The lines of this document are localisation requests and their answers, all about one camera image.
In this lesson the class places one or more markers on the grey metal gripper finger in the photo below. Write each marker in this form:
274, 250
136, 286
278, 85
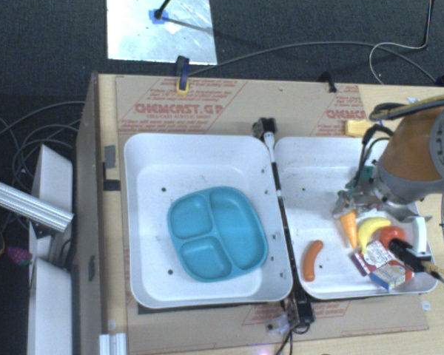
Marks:
352, 206
338, 207

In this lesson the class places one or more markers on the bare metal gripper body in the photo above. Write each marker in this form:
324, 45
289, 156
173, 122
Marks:
370, 198

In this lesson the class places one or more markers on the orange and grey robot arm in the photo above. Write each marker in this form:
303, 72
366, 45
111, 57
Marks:
410, 150

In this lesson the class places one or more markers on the orange carrot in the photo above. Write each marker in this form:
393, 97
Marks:
349, 228

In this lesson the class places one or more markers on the yellow banana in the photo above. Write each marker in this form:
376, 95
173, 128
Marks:
368, 229

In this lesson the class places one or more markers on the white plastic tray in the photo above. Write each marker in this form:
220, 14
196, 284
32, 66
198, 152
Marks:
311, 183
151, 198

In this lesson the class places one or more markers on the red round toy fruit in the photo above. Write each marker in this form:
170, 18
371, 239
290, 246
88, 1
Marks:
390, 233

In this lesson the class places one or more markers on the purple and white packet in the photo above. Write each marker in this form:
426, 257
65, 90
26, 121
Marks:
373, 257

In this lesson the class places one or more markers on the thin black and white rod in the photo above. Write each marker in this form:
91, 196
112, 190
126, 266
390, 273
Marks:
281, 198

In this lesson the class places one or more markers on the orange sausage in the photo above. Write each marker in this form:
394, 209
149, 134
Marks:
312, 261

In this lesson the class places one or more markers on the yellow toy bread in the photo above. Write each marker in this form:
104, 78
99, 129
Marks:
357, 128

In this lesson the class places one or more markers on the blue and yellow carton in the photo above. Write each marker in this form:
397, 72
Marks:
390, 275

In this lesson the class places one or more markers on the blue divided plate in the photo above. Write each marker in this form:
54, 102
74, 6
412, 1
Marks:
218, 231

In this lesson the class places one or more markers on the brown cardboard board red print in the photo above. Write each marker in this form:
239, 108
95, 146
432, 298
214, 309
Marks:
207, 109

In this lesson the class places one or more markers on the purple toy grapes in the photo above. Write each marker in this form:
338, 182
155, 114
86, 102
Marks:
17, 255

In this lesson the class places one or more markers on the black cylinder on white bracket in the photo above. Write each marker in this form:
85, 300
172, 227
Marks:
407, 251

